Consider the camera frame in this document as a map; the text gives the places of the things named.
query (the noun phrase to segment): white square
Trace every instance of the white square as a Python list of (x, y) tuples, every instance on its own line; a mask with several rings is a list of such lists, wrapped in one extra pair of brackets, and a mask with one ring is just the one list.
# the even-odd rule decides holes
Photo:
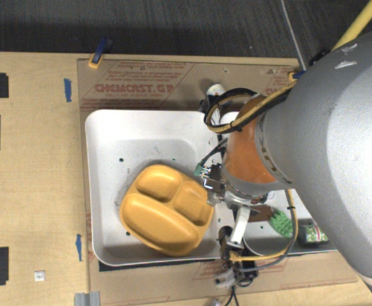
[(44, 281), (45, 280), (45, 271), (35, 271), (34, 272), (35, 281)]

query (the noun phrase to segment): gray wire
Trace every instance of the gray wire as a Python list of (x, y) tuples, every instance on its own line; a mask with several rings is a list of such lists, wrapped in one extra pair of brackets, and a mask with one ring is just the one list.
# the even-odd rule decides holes
[[(287, 190), (285, 190), (285, 194), (286, 194), (286, 198), (288, 200), (290, 216), (291, 216), (291, 219), (292, 219), (292, 226), (293, 226), (293, 230), (294, 230), (294, 233), (295, 233), (297, 228), (296, 228), (296, 221), (294, 220), (294, 210), (293, 210), (294, 206), (290, 202), (290, 198), (289, 198)], [(253, 267), (253, 268), (239, 268), (238, 271), (240, 271), (242, 273), (253, 272), (253, 271), (258, 271), (258, 270), (261, 270), (263, 268), (268, 268), (270, 266), (278, 264), (280, 261), (282, 261), (284, 258), (286, 258), (289, 255), (289, 253), (292, 251), (292, 247), (294, 246), (294, 243), (295, 243), (294, 237), (295, 236), (292, 237), (286, 252), (281, 257), (279, 257), (275, 262), (272, 262), (272, 263), (269, 263), (269, 264), (266, 264), (266, 265), (256, 266), (256, 267)]]

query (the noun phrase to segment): table surface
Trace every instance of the table surface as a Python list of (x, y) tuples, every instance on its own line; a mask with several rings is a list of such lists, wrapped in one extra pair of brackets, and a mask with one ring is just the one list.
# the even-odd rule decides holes
[[(77, 59), (82, 54), (0, 52), (0, 73), (10, 78), (10, 98), (0, 99), (0, 247), (10, 249), (10, 279), (0, 305), (72, 305), (90, 291)], [(113, 56), (156, 61), (210, 57)], [(244, 63), (252, 58), (217, 57)], [(267, 58), (256, 62), (266, 64)], [(71, 80), (67, 103), (64, 79)], [(75, 242), (82, 239), (82, 260)], [(35, 271), (45, 280), (34, 281)], [(351, 284), (238, 296), (240, 305), (372, 305), (358, 279)], [(219, 298), (224, 302), (227, 297)], [(157, 305), (207, 305), (210, 299)]]

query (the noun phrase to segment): sink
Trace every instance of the sink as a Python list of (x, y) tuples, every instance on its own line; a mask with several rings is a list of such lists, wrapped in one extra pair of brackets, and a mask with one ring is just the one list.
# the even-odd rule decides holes
[[(85, 123), (93, 251), (110, 266), (219, 258), (218, 231), (233, 226), (232, 211), (216, 205), (199, 246), (183, 257), (166, 256), (127, 233), (119, 208), (139, 173), (163, 164), (193, 178), (197, 163), (217, 144), (216, 135), (192, 111), (98, 110)], [(220, 163), (216, 154), (208, 163)]]

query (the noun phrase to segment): green sponge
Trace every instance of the green sponge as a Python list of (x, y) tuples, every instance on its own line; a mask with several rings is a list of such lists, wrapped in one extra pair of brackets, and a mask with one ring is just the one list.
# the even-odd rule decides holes
[(269, 219), (271, 226), (276, 232), (285, 238), (292, 238), (294, 234), (294, 228), (292, 227), (292, 221), (282, 211), (274, 212), (274, 215)]

